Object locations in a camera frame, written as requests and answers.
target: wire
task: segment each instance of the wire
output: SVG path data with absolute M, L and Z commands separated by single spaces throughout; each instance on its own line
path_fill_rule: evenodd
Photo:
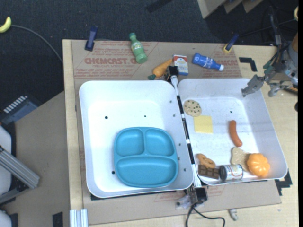
M 204 218 L 207 218 L 207 219 L 222 219 L 222 220 L 223 220 L 223 225 L 222 225 L 222 227 L 225 226 L 225 219 L 224 219 L 224 218 L 222 218 L 222 217 L 214 217 L 214 218 L 212 218 L 212 217 L 207 217 L 207 216 L 201 214 L 198 210 L 195 209 L 194 205 L 192 205 L 192 206 L 190 207 L 189 211 L 188 211 L 187 216 L 186 216 L 185 227 L 188 227 L 189 216 L 190 216 L 190 214 L 192 213 L 193 210 L 194 210 L 197 214 L 199 214 L 200 216 L 202 216 L 202 217 L 204 217 Z
M 23 27 L 23 26 L 19 26 L 19 25 L 11 25 L 11 27 L 15 27 L 15 28 L 20 28 L 20 29 L 24 29 L 24 30 L 27 30 L 33 34 L 35 34 L 36 36 L 38 36 L 40 39 L 42 39 L 51 49 L 52 51 L 56 54 L 56 56 L 58 57 L 58 59 L 61 61 L 61 63 L 63 63 L 63 60 L 62 58 L 60 57 L 60 55 L 57 53 L 57 51 L 52 47 L 52 45 L 46 40 L 44 39 L 40 34 L 36 33 L 35 31 L 29 29 L 29 28 L 26 28 L 26 27 Z

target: toy orange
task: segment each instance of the toy orange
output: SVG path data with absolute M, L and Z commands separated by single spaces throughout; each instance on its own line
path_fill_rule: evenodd
M 250 172 L 257 176 L 266 176 L 270 169 L 267 158 L 261 153 L 250 154 L 247 166 Z

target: soda can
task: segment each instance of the soda can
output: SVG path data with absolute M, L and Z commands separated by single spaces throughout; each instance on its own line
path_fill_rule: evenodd
M 240 164 L 223 165 L 219 168 L 219 177 L 222 181 L 242 179 L 243 169 Z

